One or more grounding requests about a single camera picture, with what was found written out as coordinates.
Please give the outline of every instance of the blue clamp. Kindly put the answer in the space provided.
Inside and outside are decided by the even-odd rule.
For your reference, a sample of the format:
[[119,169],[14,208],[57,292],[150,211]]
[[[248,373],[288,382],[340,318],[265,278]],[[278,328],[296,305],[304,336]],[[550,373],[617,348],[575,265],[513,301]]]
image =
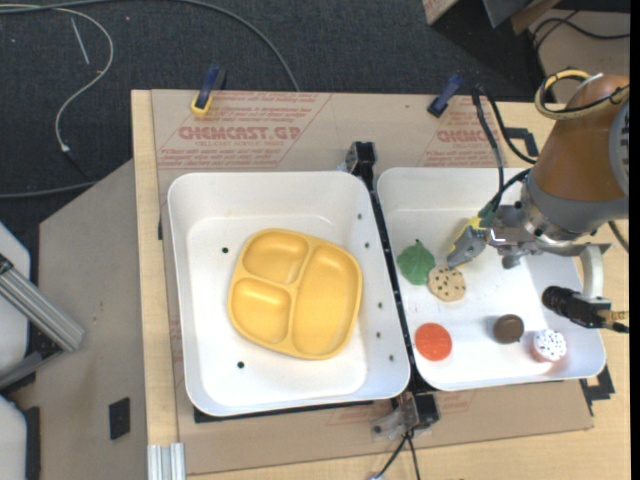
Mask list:
[[458,74],[452,75],[449,80],[447,80],[447,84],[442,89],[440,96],[438,96],[431,105],[427,108],[430,114],[433,114],[436,117],[440,117],[442,113],[447,108],[447,102],[462,86],[462,77]]
[[211,64],[202,82],[200,92],[191,102],[191,112],[198,116],[204,116],[211,107],[213,95],[211,91],[218,91],[225,88],[227,84],[227,72],[224,68]]

